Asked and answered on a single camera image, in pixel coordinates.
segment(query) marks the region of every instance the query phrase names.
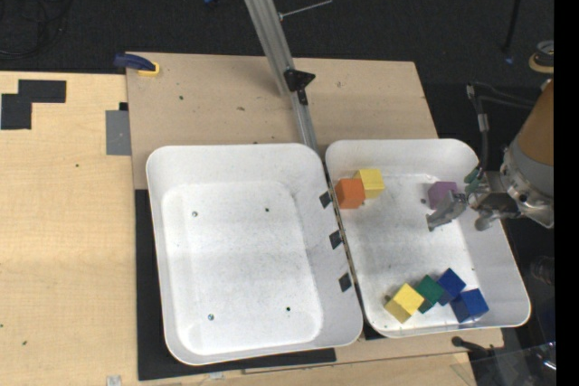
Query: block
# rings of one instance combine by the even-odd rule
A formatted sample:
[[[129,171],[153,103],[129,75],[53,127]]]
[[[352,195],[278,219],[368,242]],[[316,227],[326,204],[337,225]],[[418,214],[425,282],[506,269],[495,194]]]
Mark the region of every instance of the block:
[[[444,294],[444,289],[430,275],[425,276],[415,289],[424,298],[424,302],[418,307],[423,314],[430,310]]]
[[[365,200],[364,185],[360,179],[340,179],[334,192],[340,209],[356,209]]]
[[[423,302],[424,298],[408,283],[404,283],[392,299],[384,305],[384,309],[403,324],[418,310],[418,307]]]
[[[459,187],[457,187],[456,182],[435,182],[432,184],[432,187],[428,189],[428,201],[431,209],[438,207],[438,203],[441,202],[449,190],[452,190],[454,193],[459,192]]]
[[[437,280],[444,293],[438,300],[441,306],[446,306],[449,302],[457,297],[460,292],[467,286],[451,268],[448,268]]]
[[[360,169],[353,178],[362,180],[366,198],[377,198],[384,191],[384,179],[380,169]]]
[[[451,307],[460,324],[469,319],[475,320],[489,311],[487,301],[478,288],[462,291],[451,301]]]

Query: orange cube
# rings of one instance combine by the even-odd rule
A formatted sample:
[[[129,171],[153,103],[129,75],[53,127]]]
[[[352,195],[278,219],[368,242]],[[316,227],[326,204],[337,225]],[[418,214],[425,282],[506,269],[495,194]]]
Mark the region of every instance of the orange cube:
[[[365,200],[362,179],[340,179],[334,191],[340,209],[356,209]]]

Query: yellow cube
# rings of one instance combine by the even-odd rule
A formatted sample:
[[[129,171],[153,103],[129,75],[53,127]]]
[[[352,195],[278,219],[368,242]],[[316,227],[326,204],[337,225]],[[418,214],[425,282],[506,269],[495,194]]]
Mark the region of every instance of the yellow cube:
[[[377,198],[384,191],[384,180],[380,169],[360,169],[354,174],[355,179],[362,179],[366,198]]]
[[[385,304],[384,309],[403,324],[418,310],[423,302],[424,297],[408,283],[404,283],[394,297]]]

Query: black floor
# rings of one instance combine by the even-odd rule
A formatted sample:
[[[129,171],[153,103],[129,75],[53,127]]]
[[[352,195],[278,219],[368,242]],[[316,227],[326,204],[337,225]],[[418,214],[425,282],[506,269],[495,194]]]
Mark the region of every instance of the black floor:
[[[325,0],[274,0],[281,13]],[[546,76],[530,70],[539,42],[554,39],[555,0],[520,0],[512,42],[502,51],[515,0],[332,0],[287,17],[294,57],[414,61],[440,137],[480,148],[465,85],[479,80],[535,98]],[[117,52],[263,55],[243,0],[0,0],[0,70],[121,72]],[[528,112],[489,106],[490,168]],[[555,287],[529,275],[554,256],[554,232],[521,221],[508,230],[536,311],[516,330],[523,347],[548,338],[543,314]]]

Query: green cube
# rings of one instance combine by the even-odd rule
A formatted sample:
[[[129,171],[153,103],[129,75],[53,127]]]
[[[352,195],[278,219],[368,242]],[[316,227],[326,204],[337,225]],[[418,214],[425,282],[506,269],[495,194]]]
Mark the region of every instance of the green cube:
[[[444,288],[428,275],[422,279],[415,290],[424,298],[424,302],[418,307],[418,310],[423,314],[434,306],[444,294]]]

